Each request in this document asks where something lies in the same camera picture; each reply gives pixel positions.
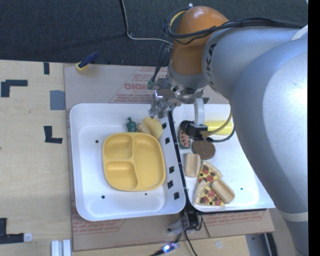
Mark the toy watermelon slice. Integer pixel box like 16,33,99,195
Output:
177,128,192,150

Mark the green toy pepper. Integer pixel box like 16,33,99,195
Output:
125,116,137,133

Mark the yellow block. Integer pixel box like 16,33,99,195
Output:
204,120,235,136

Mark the black cylinder on white bracket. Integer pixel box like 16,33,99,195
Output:
179,97,209,142

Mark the toy pizza slice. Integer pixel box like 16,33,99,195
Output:
192,179,226,208
196,160,224,186

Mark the brown cardboard board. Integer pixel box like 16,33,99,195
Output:
63,63,276,252

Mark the yellow divided plate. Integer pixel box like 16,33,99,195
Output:
101,132,167,192

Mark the white plastic tray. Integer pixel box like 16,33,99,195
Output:
171,103,276,213
69,102,187,222

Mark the small tan toy bread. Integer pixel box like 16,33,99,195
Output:
137,122,151,135

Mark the black block with thin wires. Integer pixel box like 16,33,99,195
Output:
183,210,201,229

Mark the round brown biscuit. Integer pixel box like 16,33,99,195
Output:
191,140,217,161

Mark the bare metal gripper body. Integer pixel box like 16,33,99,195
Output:
151,77,205,111

